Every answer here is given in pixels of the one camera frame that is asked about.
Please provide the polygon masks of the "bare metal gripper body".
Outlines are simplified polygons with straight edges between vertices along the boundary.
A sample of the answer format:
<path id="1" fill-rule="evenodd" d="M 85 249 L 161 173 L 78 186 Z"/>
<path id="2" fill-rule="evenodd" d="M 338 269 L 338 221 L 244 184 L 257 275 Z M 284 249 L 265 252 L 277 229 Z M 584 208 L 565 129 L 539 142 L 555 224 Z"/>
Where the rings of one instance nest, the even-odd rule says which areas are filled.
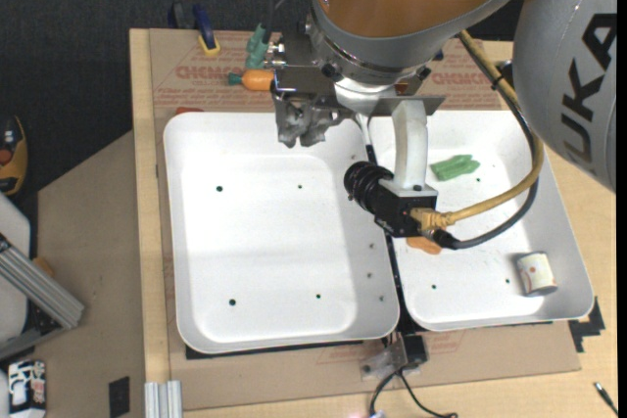
<path id="1" fill-rule="evenodd" d="M 432 97 L 400 94 L 392 84 L 365 84 L 339 70 L 327 76 L 314 59 L 310 39 L 301 33 L 287 33 L 272 51 L 274 65 L 272 93 L 298 107 L 346 110 L 366 116 L 390 116 L 402 103 L 420 103 L 432 114 Z"/>

